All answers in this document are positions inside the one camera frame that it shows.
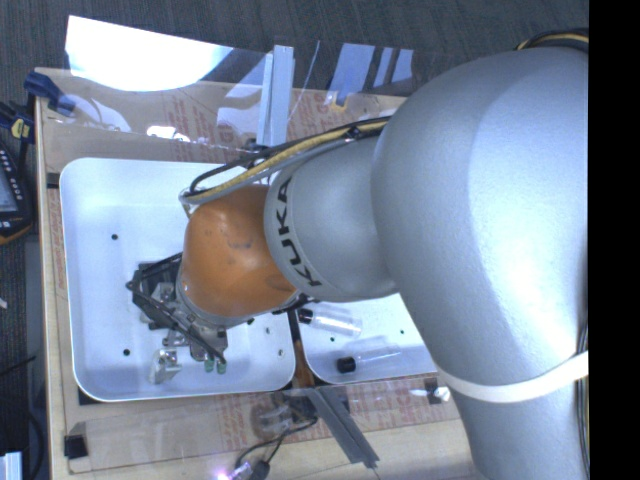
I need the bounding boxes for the white plastic tray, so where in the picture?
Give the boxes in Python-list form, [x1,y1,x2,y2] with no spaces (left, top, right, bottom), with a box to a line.
[294,292,442,386]
[58,156,298,403]

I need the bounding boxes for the clear plastic bottle black cap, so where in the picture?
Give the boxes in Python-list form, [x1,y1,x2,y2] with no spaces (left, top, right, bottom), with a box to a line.
[297,304,364,339]
[335,339,404,375]

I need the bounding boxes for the black block with thin wires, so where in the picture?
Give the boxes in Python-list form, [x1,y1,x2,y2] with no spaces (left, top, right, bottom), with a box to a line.
[282,391,321,425]

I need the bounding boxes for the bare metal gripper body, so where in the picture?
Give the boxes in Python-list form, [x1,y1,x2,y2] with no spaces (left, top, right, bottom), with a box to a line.
[162,310,230,364]

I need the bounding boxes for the black cylinder on white bracket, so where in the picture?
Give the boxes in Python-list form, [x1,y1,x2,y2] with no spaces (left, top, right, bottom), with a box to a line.
[125,252,185,331]

